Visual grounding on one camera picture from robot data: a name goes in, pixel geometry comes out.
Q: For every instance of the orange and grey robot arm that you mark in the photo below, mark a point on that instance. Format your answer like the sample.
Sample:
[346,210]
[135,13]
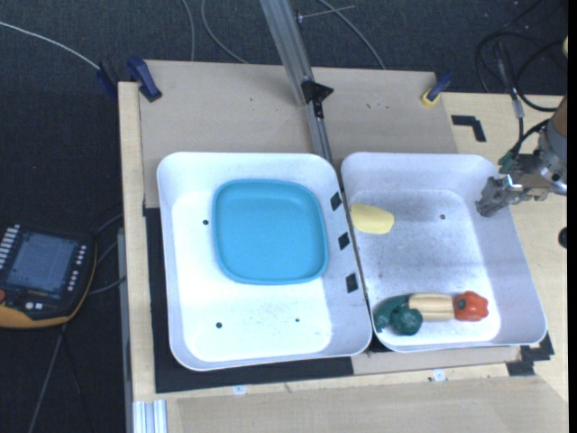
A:
[560,126]

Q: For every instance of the blue plate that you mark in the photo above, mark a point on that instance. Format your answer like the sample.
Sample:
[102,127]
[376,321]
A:
[270,233]

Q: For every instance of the red toy pepper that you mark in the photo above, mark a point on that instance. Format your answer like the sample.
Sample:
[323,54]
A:
[472,307]

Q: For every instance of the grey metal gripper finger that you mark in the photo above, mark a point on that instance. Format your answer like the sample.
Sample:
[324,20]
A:
[507,190]
[488,199]

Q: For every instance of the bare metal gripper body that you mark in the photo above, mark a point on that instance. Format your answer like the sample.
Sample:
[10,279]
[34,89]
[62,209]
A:
[541,182]

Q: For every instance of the beige toy bread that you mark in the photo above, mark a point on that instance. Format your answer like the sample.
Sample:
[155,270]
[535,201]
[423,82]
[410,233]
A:
[433,307]

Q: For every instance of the green toy broccoli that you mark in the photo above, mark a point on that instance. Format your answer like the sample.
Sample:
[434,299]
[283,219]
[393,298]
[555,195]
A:
[403,320]

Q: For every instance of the white plastic tray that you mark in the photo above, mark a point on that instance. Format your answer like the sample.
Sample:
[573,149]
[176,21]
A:
[252,323]
[433,260]

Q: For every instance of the pale yellow toy potato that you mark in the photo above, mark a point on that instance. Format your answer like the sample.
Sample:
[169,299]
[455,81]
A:
[372,219]

